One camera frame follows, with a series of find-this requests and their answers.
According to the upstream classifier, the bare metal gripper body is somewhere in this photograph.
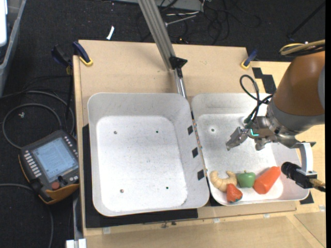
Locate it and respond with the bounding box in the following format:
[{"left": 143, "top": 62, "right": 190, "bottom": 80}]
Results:
[{"left": 247, "top": 116, "right": 298, "bottom": 149}]

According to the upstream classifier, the white plastic tray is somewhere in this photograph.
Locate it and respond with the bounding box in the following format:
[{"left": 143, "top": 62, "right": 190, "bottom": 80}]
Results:
[
  {"left": 87, "top": 92, "right": 210, "bottom": 218},
  {"left": 190, "top": 92, "right": 311, "bottom": 207}
]

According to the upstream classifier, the orange carrot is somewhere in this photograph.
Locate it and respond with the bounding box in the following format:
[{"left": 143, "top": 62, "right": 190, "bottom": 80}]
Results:
[{"left": 252, "top": 166, "right": 282, "bottom": 195}]

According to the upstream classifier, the green bell pepper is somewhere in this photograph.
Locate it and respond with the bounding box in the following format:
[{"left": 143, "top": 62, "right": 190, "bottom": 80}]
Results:
[{"left": 236, "top": 170, "right": 257, "bottom": 189}]

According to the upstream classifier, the cream croissant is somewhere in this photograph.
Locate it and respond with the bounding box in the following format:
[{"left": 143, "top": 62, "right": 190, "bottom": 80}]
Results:
[{"left": 209, "top": 170, "right": 238, "bottom": 193}]

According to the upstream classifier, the red strawberry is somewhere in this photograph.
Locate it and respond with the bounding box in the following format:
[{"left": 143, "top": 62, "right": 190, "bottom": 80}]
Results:
[{"left": 226, "top": 183, "right": 244, "bottom": 204}]

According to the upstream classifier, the pale wood board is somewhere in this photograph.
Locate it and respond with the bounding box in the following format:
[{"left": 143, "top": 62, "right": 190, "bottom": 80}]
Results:
[{"left": 73, "top": 39, "right": 297, "bottom": 237}]

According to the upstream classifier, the black cylinder on white bracket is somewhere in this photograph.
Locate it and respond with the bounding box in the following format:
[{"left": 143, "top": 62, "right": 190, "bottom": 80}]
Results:
[{"left": 281, "top": 141, "right": 318, "bottom": 190}]

